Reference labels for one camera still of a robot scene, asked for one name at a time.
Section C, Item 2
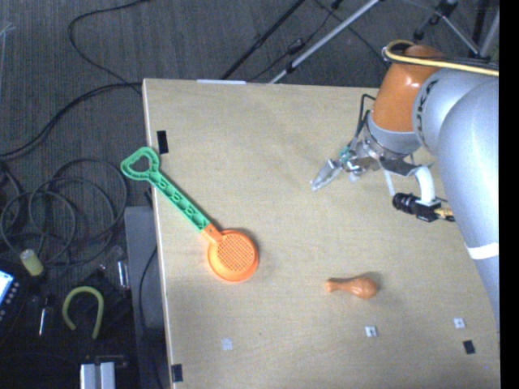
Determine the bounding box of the green and orange toy sieve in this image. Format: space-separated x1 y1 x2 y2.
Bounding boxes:
120 146 260 284

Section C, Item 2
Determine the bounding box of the brown toy chicken drumstick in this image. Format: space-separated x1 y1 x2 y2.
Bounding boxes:
324 275 380 301

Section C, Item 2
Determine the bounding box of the pale wooden board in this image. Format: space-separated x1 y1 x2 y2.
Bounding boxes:
141 78 501 389

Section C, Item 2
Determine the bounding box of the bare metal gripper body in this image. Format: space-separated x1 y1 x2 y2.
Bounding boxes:
341 138 391 182

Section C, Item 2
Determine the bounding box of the black cylinder on white bracket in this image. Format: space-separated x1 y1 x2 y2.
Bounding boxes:
392 165 443 224

